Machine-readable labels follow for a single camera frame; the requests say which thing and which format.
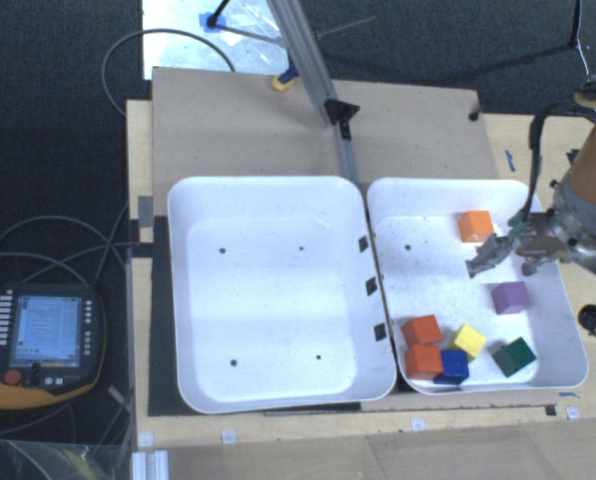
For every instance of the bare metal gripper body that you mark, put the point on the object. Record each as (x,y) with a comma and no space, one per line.
(548,240)

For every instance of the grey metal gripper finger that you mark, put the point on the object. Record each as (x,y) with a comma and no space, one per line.
(532,267)
(488,255)

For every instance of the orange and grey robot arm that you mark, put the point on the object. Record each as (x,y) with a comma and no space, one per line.
(595,168)

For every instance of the orange cube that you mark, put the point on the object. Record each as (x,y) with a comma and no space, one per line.
(475,225)

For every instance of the purple cube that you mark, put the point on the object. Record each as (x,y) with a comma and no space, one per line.
(510,298)

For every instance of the white plastic tray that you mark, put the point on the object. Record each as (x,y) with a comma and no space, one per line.
(438,288)
(273,298)

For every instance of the yellow cube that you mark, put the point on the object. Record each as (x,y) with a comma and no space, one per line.
(470,340)

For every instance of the green cube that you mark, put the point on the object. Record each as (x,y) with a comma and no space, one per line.
(514,358)

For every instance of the red cube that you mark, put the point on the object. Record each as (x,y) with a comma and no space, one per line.
(422,329)
(422,362)

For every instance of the blue cube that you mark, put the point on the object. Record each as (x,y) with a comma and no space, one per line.
(454,365)

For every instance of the brown cardboard board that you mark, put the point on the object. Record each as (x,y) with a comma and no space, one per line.
(258,128)

